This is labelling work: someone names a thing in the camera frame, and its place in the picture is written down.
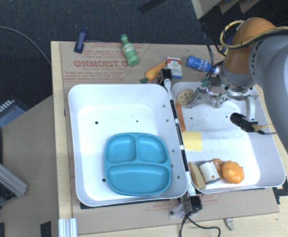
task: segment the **gray carpet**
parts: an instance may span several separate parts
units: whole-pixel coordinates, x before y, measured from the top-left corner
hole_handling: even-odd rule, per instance
[[[0,0],[0,26],[31,38],[50,60],[50,42],[77,41],[82,26],[88,40],[120,42],[126,33],[131,42],[213,44],[204,38],[202,23],[213,38],[236,19],[263,16],[274,24],[288,20],[288,0],[262,0],[242,14],[235,5],[222,15],[219,7],[201,20],[191,0],[165,0],[143,12],[152,0]],[[23,36],[0,29],[0,103],[14,96],[32,107],[52,94],[51,67]]]

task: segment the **green bottle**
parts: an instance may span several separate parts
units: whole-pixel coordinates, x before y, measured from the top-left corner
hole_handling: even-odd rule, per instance
[[[128,41],[126,34],[121,35],[121,41],[122,50],[127,59],[128,65],[131,67],[136,66],[139,63],[139,59],[137,57],[135,47],[131,42]]]

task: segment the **cardboard sheet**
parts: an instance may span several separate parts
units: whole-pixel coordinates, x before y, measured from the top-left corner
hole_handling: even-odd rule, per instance
[[[145,72],[167,57],[182,61],[182,79],[200,81],[204,74],[185,66],[189,55],[209,60],[205,45],[134,44],[140,63],[128,67],[120,43],[86,43],[82,54],[74,53],[74,42],[60,42],[67,141],[72,192],[73,216],[78,221],[78,233],[87,235],[127,229],[180,224],[182,219],[170,216],[169,210],[178,205],[177,199],[132,203],[105,207],[84,206],[76,195],[74,155],[68,105],[69,90],[81,83],[140,83]],[[212,47],[214,62],[223,57]],[[279,212],[272,189],[259,189],[219,194],[200,194],[202,210],[196,221],[241,217]]]

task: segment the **white object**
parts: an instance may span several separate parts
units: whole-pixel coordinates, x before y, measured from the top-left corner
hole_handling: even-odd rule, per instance
[[[187,191],[181,147],[167,91],[157,84],[80,84],[68,95],[76,192],[92,207],[179,198]],[[105,181],[104,149],[118,133],[143,132],[160,137],[172,164],[169,188],[154,196],[125,196]]]
[[[213,161],[207,161],[199,165],[199,169],[203,175],[206,184],[217,182],[220,177]]]
[[[234,224],[233,224],[233,222],[234,222],[233,218],[225,218],[224,222],[225,222],[226,227],[230,231],[234,230],[235,227],[234,227]]]
[[[58,236],[59,237],[78,237],[77,219],[58,220]]]
[[[176,99],[183,90],[195,91],[200,82],[178,82],[172,86],[172,95]],[[257,95],[253,89],[247,95]],[[267,124],[260,99],[255,99],[255,118],[259,124]],[[204,161],[219,158],[232,160],[244,169],[245,178],[239,184],[230,184],[223,179],[207,185],[200,192],[206,194],[259,189],[281,186],[286,179],[278,149],[271,135],[246,133],[232,124],[232,113],[245,114],[245,101],[230,100],[220,108],[214,103],[202,103],[192,108],[182,106],[187,131],[197,131],[202,137],[202,151],[186,150],[187,161],[201,164]]]

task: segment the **blue plate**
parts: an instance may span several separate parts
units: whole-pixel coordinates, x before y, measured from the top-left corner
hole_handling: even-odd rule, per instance
[[[148,133],[120,133],[105,147],[105,175],[115,192],[152,196],[171,183],[171,166],[165,143]]]

